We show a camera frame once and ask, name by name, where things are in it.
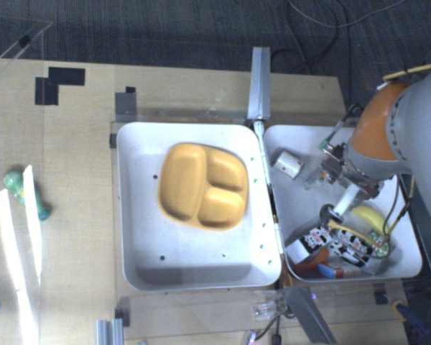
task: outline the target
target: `wooden table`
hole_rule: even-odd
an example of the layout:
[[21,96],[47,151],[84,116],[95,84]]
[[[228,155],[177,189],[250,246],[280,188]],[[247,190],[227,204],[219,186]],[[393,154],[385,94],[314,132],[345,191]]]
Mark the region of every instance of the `wooden table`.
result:
[[[47,77],[49,67],[84,68],[85,85],[60,86],[59,106],[35,106],[35,77]],[[114,175],[108,142],[115,92],[135,87],[140,119],[240,122],[247,109],[249,80],[250,74],[241,72],[31,60],[18,60],[2,73],[0,180],[5,164],[32,163],[43,198],[52,206],[51,217],[42,223],[37,314],[41,344],[94,344],[96,320],[111,320],[118,304],[123,277],[118,270],[121,247],[114,233]],[[272,118],[279,123],[333,125],[344,113],[335,78],[274,74],[271,96]],[[405,300],[400,281],[385,285],[390,298]],[[375,304],[371,283],[311,289],[341,344],[407,343],[403,325],[389,306]],[[148,317],[135,330],[125,328],[129,338],[125,344],[137,344],[146,336],[149,345],[239,345],[245,330],[265,325],[252,317],[249,298],[258,292],[226,291],[206,291],[197,304],[198,292],[132,292],[133,301],[147,308]],[[221,295],[228,298],[226,305]],[[193,304],[183,305],[186,296]],[[16,298],[1,244],[0,302],[0,344],[20,344]],[[195,326],[195,311],[201,308],[213,323]],[[220,330],[224,324],[226,330]],[[283,344],[308,343],[297,320],[284,320],[281,326]],[[147,333],[137,334],[138,328],[146,328]],[[268,344],[269,336],[259,343]]]

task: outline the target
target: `black cable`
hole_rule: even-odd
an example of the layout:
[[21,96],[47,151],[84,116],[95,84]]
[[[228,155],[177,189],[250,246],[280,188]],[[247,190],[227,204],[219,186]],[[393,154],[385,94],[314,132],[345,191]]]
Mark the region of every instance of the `black cable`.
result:
[[278,317],[278,321],[276,321],[276,335],[279,335],[279,322],[281,321],[281,316]]
[[[294,29],[292,28],[292,25],[291,25],[291,23],[289,21],[289,18],[288,18],[287,8],[289,7],[289,3],[292,2],[292,1],[294,1],[294,0],[284,0],[284,3],[283,3],[283,14],[284,14],[284,20],[287,23],[287,29],[289,30],[289,32],[290,32],[290,34],[292,36],[292,39],[294,40],[294,42],[295,42],[295,44],[297,46],[298,52],[299,52],[299,54],[300,54],[300,56],[302,58],[302,62],[300,64],[294,66],[289,71],[289,73],[293,73],[297,69],[299,69],[299,68],[301,68],[303,66],[305,66],[307,68],[308,73],[311,73],[310,65],[315,64],[314,61],[319,60],[322,57],[324,57],[330,51],[330,49],[332,48],[332,46],[334,46],[335,41],[337,40],[337,37],[338,37],[338,28],[334,29],[333,37],[332,37],[331,41],[329,41],[329,43],[326,45],[326,47],[324,47],[321,51],[319,51],[318,53],[316,53],[312,57],[306,58],[306,56],[304,54],[304,51],[302,49],[302,46],[301,46],[299,40],[297,39],[297,36],[296,36],[296,34],[294,32]],[[321,6],[323,6],[330,13],[330,15],[332,16],[332,18],[334,19],[335,25],[338,24],[337,16],[335,15],[335,13],[333,12],[333,10],[326,3],[324,3],[321,0],[312,0],[312,1],[317,2]]]
[[358,103],[351,105],[350,107],[348,107],[348,110],[347,110],[345,116],[342,118],[342,121],[343,122],[347,121],[351,115],[354,115],[355,110],[359,110],[362,113],[364,108],[361,105],[359,105]]
[[256,335],[256,341],[260,340],[262,337],[265,336],[265,334],[274,325],[274,323],[279,320],[279,317],[281,317],[281,315],[282,315],[282,313],[276,314],[276,316],[273,317],[273,319],[268,323],[267,327],[265,327],[265,329],[261,333],[259,333],[258,335]]
[[409,198],[407,199],[407,202],[404,204],[404,207],[402,207],[402,210],[399,212],[399,215],[397,215],[396,220],[398,221],[400,220],[402,217],[404,217],[404,215],[407,213],[407,211],[410,208],[410,205],[412,204],[412,199]]
[[393,200],[393,204],[391,205],[391,208],[389,209],[388,214],[386,215],[385,221],[383,221],[383,235],[386,235],[386,225],[388,224],[388,220],[391,217],[391,215],[393,214],[394,211],[394,207],[396,206],[397,203],[397,198],[399,196],[399,176],[396,175],[397,181],[396,181],[396,193],[394,194],[394,200]]
[[[288,73],[293,73],[296,70],[305,67],[307,69],[308,74],[311,74],[311,65],[314,65],[316,68],[318,68],[320,70],[320,72],[325,75],[324,70],[318,66],[317,61],[321,60],[330,50],[331,48],[334,46],[337,38],[338,38],[338,18],[335,14],[335,12],[323,1],[321,0],[313,0],[314,2],[319,3],[321,6],[323,6],[325,9],[328,10],[328,12],[330,13],[330,15],[333,17],[334,19],[334,34],[332,37],[332,40],[329,41],[329,43],[326,45],[325,48],[323,48],[320,52],[318,52],[317,54],[313,55],[310,58],[306,58],[306,55],[302,49],[302,46],[299,42],[299,40],[297,39],[294,30],[292,28],[292,25],[290,24],[290,21],[288,20],[287,17],[287,7],[293,2],[293,0],[284,0],[284,4],[283,4],[283,14],[284,14],[284,19],[287,23],[287,28],[289,30],[289,32],[292,35],[292,39],[294,40],[296,46],[297,46],[297,50],[293,50],[290,48],[282,48],[279,50],[276,50],[272,53],[272,65],[274,62],[275,57],[279,54],[279,53],[283,53],[283,52],[293,52],[294,54],[299,54],[300,57],[302,58],[302,62],[296,66],[294,66],[291,70],[288,71]],[[352,81],[352,62],[351,62],[351,36],[350,36],[350,30],[349,30],[349,26],[348,26],[348,14],[346,12],[346,8],[343,5],[343,3],[341,2],[341,0],[334,0],[342,9],[343,11],[343,18],[344,18],[344,26],[346,28],[346,36],[348,39],[348,101],[351,102],[352,99],[352,85],[351,85],[351,81]]]

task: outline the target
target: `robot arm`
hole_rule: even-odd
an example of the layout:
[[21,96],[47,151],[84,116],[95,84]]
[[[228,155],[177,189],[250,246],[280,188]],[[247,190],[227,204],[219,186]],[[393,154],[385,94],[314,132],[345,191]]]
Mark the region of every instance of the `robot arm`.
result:
[[[386,85],[362,113],[348,145],[327,144],[324,152],[329,155],[322,165],[328,180],[348,188],[334,208],[338,215],[375,197],[383,180],[396,174],[415,177],[431,215],[431,74],[413,85]],[[358,193],[350,185],[357,185]]]

